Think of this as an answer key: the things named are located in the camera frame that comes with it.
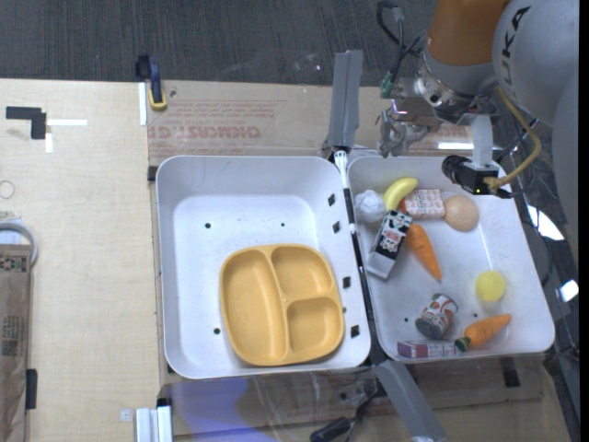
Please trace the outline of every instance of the yellow ball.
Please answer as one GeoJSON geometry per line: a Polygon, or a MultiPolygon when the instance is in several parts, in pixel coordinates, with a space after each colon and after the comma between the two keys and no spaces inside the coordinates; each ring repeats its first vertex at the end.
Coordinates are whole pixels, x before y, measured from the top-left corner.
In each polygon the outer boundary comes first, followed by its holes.
{"type": "Polygon", "coordinates": [[[505,279],[499,272],[488,270],[477,277],[475,290],[480,299],[497,301],[505,293],[505,279]]]}

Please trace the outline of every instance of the tan ball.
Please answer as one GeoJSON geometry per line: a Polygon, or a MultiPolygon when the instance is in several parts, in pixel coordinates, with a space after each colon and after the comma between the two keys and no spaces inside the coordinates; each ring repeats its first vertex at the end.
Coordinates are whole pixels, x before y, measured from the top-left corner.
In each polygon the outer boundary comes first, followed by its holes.
{"type": "Polygon", "coordinates": [[[479,208],[466,195],[449,196],[444,209],[445,222],[457,231],[469,231],[479,223],[479,208]]]}

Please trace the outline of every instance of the soup can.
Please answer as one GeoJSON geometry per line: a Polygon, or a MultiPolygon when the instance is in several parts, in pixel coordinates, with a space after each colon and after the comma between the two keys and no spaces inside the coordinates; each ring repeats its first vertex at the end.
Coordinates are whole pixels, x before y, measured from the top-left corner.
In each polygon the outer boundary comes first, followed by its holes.
{"type": "Polygon", "coordinates": [[[458,305],[451,297],[436,293],[419,318],[415,320],[417,330],[429,339],[442,339],[450,321],[458,312],[458,305]]]}

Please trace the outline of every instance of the brown paper bag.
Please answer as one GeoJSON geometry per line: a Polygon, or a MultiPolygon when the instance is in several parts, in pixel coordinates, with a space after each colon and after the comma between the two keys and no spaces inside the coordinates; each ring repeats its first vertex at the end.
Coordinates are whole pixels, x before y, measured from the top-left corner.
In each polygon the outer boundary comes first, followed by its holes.
{"type": "Polygon", "coordinates": [[[25,440],[29,354],[28,245],[0,244],[0,441],[25,440]]]}

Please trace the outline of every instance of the crumpled white object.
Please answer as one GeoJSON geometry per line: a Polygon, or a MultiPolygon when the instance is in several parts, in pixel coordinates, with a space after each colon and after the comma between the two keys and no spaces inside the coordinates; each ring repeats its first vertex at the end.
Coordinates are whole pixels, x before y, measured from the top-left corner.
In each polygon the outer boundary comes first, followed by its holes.
{"type": "Polygon", "coordinates": [[[366,223],[381,221],[387,213],[387,206],[381,196],[374,190],[358,193],[353,199],[356,217],[366,223]]]}

